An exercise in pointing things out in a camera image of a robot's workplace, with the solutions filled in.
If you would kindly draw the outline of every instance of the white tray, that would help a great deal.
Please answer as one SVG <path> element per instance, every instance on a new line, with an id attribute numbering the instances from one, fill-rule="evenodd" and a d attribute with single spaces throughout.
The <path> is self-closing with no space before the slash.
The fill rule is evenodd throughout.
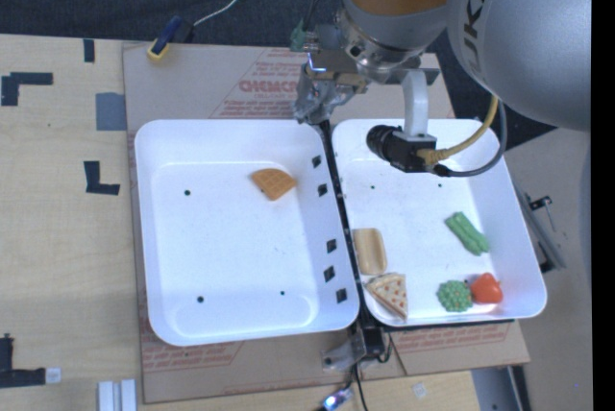
<path id="1" fill-rule="evenodd" d="M 135 139 L 149 319 L 176 346 L 328 331 L 358 293 L 318 133 L 290 120 L 163 120 Z M 297 180 L 270 201 L 250 175 Z"/>
<path id="2" fill-rule="evenodd" d="M 365 136 L 378 124 L 403 126 L 402 120 L 349 120 L 333 130 L 333 148 L 351 229 L 381 231 L 387 272 L 406 274 L 409 314 L 395 317 L 364 290 L 375 318 L 389 326 L 430 326 L 521 319 L 537 315 L 547 292 L 523 214 L 504 159 L 473 178 L 438 178 L 405 174 L 376 157 Z M 469 137 L 480 123 L 473 120 L 431 120 L 428 133 L 437 148 Z M 471 170 L 486 163 L 498 149 L 488 130 L 477 143 L 442 163 Z M 489 254 L 468 253 L 444 220 L 463 211 L 490 244 Z M 474 304 L 466 312 L 447 312 L 436 297 L 440 283 L 465 280 L 484 272 L 501 282 L 498 304 Z M 361 275 L 363 282 L 370 277 Z"/>

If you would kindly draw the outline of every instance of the black tape marking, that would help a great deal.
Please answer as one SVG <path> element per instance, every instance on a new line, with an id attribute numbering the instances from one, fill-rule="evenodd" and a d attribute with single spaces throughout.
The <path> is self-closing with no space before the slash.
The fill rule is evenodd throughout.
<path id="1" fill-rule="evenodd" d="M 12 367 L 12 342 L 10 334 L 0 338 L 0 388 L 45 385 L 45 369 L 15 370 Z"/>
<path id="2" fill-rule="evenodd" d="M 335 269 L 333 268 L 333 266 L 329 266 L 324 272 L 323 275 L 325 276 L 325 282 L 328 283 L 329 281 L 331 281 L 333 279 L 333 277 L 335 276 Z"/>
<path id="3" fill-rule="evenodd" d="M 16 106 L 19 100 L 19 84 L 11 77 L 2 77 L 1 106 Z"/>
<path id="4" fill-rule="evenodd" d="M 54 82 L 53 73 L 16 72 L 11 73 L 11 78 L 20 85 L 52 85 Z"/>
<path id="5" fill-rule="evenodd" d="M 2 77 L 0 106 L 15 107 L 19 103 L 20 85 L 52 85 L 53 73 L 16 72 Z"/>
<path id="6" fill-rule="evenodd" d="M 96 130 L 126 131 L 126 99 L 119 93 L 96 94 Z"/>
<path id="7" fill-rule="evenodd" d="M 348 300 L 348 293 L 346 293 L 346 288 L 340 288 L 335 292 L 335 297 L 337 298 L 337 303 L 342 303 L 345 300 Z"/>
<path id="8" fill-rule="evenodd" d="M 94 51 L 94 40 L 91 38 L 84 39 L 84 62 L 94 62 L 96 53 Z"/>
<path id="9" fill-rule="evenodd" d="M 120 184 L 101 184 L 100 183 L 100 162 L 99 161 L 85 161 L 84 167 L 86 169 L 86 192 L 94 194 L 111 194 L 117 196 L 119 194 Z"/>

